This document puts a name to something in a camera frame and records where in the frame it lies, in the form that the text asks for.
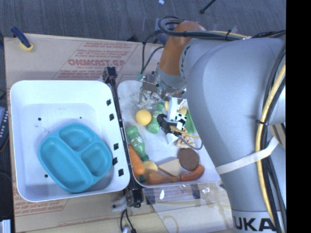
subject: toy hamburger patty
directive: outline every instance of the toy hamburger patty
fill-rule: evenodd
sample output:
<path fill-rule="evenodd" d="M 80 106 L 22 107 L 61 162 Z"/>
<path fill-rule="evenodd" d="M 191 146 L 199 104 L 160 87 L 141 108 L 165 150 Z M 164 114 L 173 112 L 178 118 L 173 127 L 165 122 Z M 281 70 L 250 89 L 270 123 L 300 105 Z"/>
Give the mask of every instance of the toy hamburger patty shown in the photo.
<path fill-rule="evenodd" d="M 187 170 L 196 169 L 200 162 L 198 153 L 191 148 L 180 149 L 177 158 L 179 159 L 180 165 Z"/>

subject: gray carpet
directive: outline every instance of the gray carpet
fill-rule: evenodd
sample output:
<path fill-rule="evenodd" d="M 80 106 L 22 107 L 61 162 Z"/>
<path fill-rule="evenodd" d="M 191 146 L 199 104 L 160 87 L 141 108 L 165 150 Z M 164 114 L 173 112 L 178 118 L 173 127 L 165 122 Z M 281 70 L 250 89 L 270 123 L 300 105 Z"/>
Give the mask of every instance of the gray carpet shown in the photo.
<path fill-rule="evenodd" d="M 25 33 L 142 42 L 163 16 L 199 22 L 208 30 L 232 30 L 254 36 L 286 29 L 286 0 L 0 0 L 0 31 L 12 37 L 16 26 Z M 6 88 L 5 61 L 0 51 L 0 88 Z M 7 145 L 0 152 L 0 172 L 10 175 Z M 0 220 L 12 205 L 10 182 L 0 177 Z"/>

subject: toy bottle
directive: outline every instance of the toy bottle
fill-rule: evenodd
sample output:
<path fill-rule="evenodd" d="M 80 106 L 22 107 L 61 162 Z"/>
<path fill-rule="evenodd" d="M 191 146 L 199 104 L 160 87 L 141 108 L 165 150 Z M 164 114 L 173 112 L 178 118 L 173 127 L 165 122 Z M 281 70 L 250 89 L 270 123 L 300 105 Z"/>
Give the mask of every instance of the toy bottle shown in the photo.
<path fill-rule="evenodd" d="M 130 126 L 125 130 L 125 133 L 130 140 L 133 149 L 139 155 L 140 159 L 142 161 L 149 160 L 149 156 L 145 152 L 145 143 L 138 132 L 138 128 L 135 125 Z"/>
<path fill-rule="evenodd" d="M 158 133 L 160 130 L 160 125 L 157 122 L 157 116 L 162 113 L 162 109 L 164 107 L 164 103 L 160 102 L 156 105 L 155 111 L 152 113 L 151 122 L 148 124 L 147 130 L 151 133 Z"/>

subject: blue plate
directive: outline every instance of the blue plate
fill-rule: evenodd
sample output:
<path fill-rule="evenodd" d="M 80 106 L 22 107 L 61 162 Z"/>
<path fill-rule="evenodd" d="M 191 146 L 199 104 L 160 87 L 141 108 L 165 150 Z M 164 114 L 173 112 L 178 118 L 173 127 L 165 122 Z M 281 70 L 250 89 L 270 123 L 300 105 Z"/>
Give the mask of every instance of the blue plate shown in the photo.
<path fill-rule="evenodd" d="M 112 166 L 110 149 L 82 123 L 71 123 L 51 133 L 41 142 L 38 155 L 52 179 L 71 193 L 89 189 Z"/>

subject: white strap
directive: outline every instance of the white strap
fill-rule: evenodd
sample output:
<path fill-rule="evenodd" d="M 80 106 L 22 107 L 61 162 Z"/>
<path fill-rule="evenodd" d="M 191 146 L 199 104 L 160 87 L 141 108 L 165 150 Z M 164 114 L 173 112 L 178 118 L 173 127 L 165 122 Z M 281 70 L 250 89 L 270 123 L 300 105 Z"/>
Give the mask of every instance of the white strap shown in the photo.
<path fill-rule="evenodd" d="M 263 158 L 266 158 L 269 156 L 272 151 L 276 148 L 276 146 L 279 144 L 278 140 L 273 137 L 271 141 L 268 144 L 268 147 L 265 148 L 264 150 L 257 151 L 255 153 L 252 153 L 250 155 L 247 155 L 237 161 L 230 162 L 221 166 L 216 167 L 216 171 L 219 175 L 231 172 L 233 170 L 236 170 L 240 167 L 252 164 L 256 161 L 259 161 Z"/>

